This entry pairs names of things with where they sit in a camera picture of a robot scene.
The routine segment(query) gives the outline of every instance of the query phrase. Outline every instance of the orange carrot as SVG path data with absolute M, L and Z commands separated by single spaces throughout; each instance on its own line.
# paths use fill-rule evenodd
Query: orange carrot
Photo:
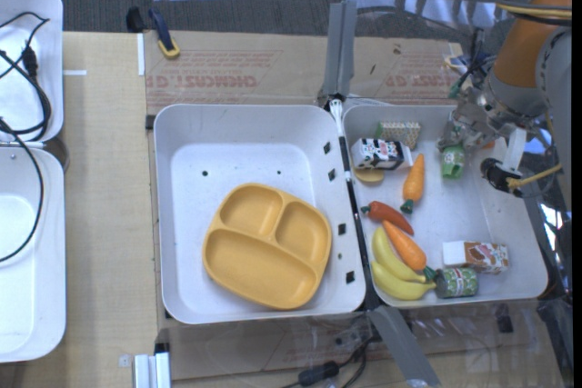
M 412 214 L 412 207 L 422 197 L 425 189 L 425 156 L 419 154 L 410 167 L 408 176 L 402 186 L 402 196 L 405 202 L 400 205 L 400 210 L 405 214 Z
M 382 220 L 388 220 L 410 235 L 414 235 L 415 233 L 408 220 L 398 210 L 390 207 L 388 204 L 379 201 L 372 201 L 369 205 L 362 207 L 360 210 L 364 214 L 367 214 L 368 218 L 371 220 L 379 222 Z
M 388 239 L 398 255 L 412 270 L 423 272 L 428 280 L 435 277 L 435 271 L 426 265 L 426 254 L 415 241 L 388 220 L 382 221 Z

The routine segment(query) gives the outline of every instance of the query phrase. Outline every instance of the can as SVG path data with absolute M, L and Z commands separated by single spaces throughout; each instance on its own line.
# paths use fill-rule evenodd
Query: can
M 477 272 L 469 267 L 450 267 L 436 271 L 435 293 L 439 298 L 467 297 L 477 294 Z

